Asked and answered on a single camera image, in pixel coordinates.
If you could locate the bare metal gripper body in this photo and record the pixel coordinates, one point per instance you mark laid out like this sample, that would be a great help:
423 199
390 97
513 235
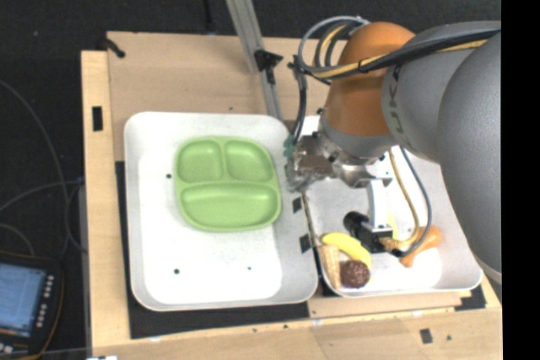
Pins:
314 164

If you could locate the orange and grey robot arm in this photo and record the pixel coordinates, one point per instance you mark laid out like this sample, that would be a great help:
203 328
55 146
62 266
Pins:
447 109

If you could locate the white plastic tray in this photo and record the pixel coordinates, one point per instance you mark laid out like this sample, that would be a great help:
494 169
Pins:
211 261
333 206

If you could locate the yellow banana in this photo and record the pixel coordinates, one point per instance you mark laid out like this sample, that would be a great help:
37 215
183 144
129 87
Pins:
348 244

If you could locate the green divided plate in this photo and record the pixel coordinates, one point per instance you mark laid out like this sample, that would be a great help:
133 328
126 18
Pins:
228 202

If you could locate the tan waffle cone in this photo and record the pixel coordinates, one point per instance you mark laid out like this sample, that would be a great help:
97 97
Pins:
331 265

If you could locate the brown round biscuit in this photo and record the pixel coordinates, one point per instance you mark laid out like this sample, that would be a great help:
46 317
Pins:
355 274

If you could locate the orange chicken drumstick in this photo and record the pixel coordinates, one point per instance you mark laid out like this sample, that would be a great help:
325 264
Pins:
430 240

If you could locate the pale wood board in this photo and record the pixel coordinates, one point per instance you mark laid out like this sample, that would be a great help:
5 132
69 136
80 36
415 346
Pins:
177 71

